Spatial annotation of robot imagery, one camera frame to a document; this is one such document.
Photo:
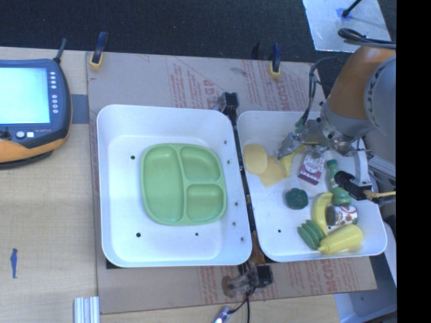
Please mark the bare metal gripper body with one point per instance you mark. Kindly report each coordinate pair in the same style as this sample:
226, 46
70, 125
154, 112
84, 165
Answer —
325, 135

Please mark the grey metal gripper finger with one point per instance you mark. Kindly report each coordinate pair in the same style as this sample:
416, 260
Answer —
284, 146
298, 143

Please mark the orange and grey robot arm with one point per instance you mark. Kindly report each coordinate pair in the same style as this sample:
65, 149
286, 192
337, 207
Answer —
350, 93

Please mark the yellow cheese wedge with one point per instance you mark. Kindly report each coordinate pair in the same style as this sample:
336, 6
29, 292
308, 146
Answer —
287, 163

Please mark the red and white carton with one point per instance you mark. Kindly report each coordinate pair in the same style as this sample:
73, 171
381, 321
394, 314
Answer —
311, 170

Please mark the yellow cheese slice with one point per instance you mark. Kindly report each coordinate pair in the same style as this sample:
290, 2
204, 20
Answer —
272, 175

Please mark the pale yellow round biscuit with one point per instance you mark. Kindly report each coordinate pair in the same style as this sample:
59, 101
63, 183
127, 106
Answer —
255, 158

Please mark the green broccoli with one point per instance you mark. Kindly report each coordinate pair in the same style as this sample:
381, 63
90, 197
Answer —
296, 198

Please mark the green bottle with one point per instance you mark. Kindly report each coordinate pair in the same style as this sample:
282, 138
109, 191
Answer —
340, 195

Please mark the yellow banana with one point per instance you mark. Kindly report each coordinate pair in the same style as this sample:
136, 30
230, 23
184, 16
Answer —
320, 210

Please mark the red and white can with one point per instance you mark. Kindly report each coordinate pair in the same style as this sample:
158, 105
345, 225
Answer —
345, 214

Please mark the white plastic tray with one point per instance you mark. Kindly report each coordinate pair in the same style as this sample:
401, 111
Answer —
269, 234
128, 241

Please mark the green pea pod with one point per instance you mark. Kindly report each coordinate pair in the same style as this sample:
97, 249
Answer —
310, 235

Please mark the yellow mustard bottle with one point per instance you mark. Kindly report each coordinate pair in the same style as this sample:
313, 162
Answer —
343, 239

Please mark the green divided plate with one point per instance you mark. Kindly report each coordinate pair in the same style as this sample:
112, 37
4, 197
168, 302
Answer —
161, 183

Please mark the brown cardboard board red print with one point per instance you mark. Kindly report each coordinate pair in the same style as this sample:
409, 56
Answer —
141, 79

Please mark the black cylinder on white bracket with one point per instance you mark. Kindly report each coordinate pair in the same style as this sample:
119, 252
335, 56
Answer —
350, 183

